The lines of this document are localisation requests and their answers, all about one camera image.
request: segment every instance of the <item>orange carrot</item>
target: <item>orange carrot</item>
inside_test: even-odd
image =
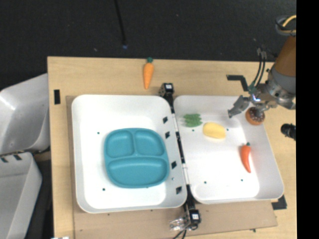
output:
[[[145,64],[143,69],[143,79],[144,79],[144,88],[147,90],[150,86],[151,79],[154,72],[154,65],[152,64],[153,59],[148,58],[148,62]]]
[[[240,158],[241,161],[246,168],[247,172],[251,173],[250,164],[249,164],[249,153],[250,153],[251,147],[250,144],[247,143],[246,145],[241,147],[240,150]]]

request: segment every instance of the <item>blue plate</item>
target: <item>blue plate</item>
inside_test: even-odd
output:
[[[165,181],[169,174],[163,139],[150,129],[112,131],[104,142],[104,158],[110,180],[119,187],[156,186]]]

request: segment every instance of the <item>yellow potato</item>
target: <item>yellow potato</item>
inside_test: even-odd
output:
[[[203,133],[206,136],[223,139],[226,137],[226,129],[217,123],[207,122],[203,126]]]

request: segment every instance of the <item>red chili pepper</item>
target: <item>red chili pepper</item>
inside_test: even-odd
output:
[[[249,164],[249,153],[250,153],[251,147],[250,144],[247,143],[246,145],[241,147],[240,150],[240,158],[241,161],[246,168],[247,172],[251,173],[250,164]]]

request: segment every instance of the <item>toy carrot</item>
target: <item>toy carrot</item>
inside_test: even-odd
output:
[[[144,79],[144,88],[147,90],[150,86],[151,79],[154,72],[154,65],[152,64],[153,59],[148,57],[148,62],[145,64],[143,69],[143,79]]]
[[[249,164],[249,153],[250,153],[251,147],[250,144],[247,143],[246,145],[241,147],[240,150],[240,158],[241,161],[246,168],[247,172],[251,173],[250,164]]]

